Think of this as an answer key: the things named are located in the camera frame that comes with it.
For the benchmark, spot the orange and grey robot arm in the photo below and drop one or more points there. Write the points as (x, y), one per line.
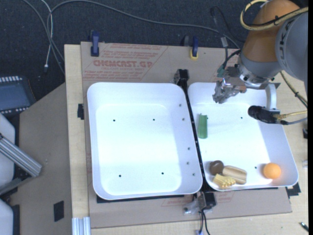
(264, 45)

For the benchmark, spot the orange ball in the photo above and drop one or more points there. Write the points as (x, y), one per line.
(272, 171)

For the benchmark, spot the thin black rod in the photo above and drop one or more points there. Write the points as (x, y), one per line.
(194, 131)

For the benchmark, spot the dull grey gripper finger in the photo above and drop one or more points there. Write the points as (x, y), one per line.
(228, 96)
(218, 93)

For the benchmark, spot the black cylinder on white bracket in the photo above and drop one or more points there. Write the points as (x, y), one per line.
(265, 106)

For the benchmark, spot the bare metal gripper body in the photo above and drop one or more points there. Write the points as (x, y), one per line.
(236, 81)

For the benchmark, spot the brown round biscuit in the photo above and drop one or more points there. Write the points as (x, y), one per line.
(216, 167)

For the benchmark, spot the yellow ridged toy food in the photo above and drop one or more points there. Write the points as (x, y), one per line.
(223, 181)

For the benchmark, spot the tan bread loaf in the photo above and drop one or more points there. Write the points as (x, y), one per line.
(235, 174)

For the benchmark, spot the brown cardboard board red print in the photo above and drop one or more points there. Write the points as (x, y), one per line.
(122, 62)

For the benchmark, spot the white plastic tray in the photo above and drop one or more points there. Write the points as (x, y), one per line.
(139, 141)
(234, 143)

